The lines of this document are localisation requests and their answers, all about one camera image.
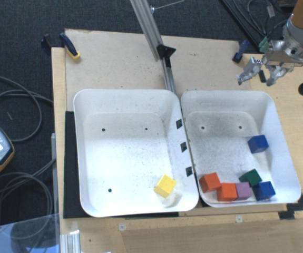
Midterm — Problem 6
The purple cube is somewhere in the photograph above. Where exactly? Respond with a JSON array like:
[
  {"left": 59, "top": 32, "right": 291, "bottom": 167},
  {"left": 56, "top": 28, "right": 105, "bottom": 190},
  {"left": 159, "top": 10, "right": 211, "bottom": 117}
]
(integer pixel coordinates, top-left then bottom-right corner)
[{"left": 235, "top": 181, "right": 253, "bottom": 201}]

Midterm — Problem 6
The brown cardboard board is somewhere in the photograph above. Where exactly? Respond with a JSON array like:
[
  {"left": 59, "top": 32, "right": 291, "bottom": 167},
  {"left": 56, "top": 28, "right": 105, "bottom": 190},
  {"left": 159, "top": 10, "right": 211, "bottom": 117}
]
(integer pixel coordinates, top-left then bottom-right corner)
[{"left": 64, "top": 28, "right": 289, "bottom": 218}]

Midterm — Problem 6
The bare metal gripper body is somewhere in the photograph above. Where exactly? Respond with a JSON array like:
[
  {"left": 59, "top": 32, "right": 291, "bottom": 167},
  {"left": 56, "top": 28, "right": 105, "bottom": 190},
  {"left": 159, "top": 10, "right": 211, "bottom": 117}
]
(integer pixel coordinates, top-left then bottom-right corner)
[{"left": 261, "top": 39, "right": 303, "bottom": 69}]

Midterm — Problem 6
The green cube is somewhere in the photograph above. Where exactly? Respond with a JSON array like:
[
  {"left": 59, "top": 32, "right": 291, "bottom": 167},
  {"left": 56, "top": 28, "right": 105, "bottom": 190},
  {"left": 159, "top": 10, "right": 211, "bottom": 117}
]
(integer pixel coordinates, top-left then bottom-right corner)
[{"left": 238, "top": 168, "right": 263, "bottom": 187}]

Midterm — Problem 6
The orange cube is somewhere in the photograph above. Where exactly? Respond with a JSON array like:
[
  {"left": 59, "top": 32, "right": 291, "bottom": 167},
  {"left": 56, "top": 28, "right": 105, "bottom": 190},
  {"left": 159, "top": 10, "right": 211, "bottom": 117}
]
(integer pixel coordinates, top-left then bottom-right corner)
[
  {"left": 199, "top": 172, "right": 222, "bottom": 193},
  {"left": 216, "top": 182, "right": 238, "bottom": 202}
]

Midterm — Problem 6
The white plastic tray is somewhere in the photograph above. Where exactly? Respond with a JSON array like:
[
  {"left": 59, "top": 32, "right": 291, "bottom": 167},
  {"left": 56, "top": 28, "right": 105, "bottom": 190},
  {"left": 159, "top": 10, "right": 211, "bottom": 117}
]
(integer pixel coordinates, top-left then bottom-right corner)
[
  {"left": 73, "top": 89, "right": 200, "bottom": 218},
  {"left": 180, "top": 89, "right": 302, "bottom": 209}
]

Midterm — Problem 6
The blue cube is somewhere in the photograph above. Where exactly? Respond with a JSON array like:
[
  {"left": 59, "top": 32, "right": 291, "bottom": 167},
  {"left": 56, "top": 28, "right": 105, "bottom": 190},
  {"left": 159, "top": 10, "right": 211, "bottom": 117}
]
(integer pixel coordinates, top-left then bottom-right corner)
[
  {"left": 247, "top": 134, "right": 269, "bottom": 154},
  {"left": 252, "top": 181, "right": 277, "bottom": 201}
]

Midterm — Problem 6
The yellow cube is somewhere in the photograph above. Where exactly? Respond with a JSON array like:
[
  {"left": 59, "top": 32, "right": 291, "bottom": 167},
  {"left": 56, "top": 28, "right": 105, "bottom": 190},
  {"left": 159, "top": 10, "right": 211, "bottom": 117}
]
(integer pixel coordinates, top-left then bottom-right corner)
[{"left": 153, "top": 174, "right": 177, "bottom": 199}]

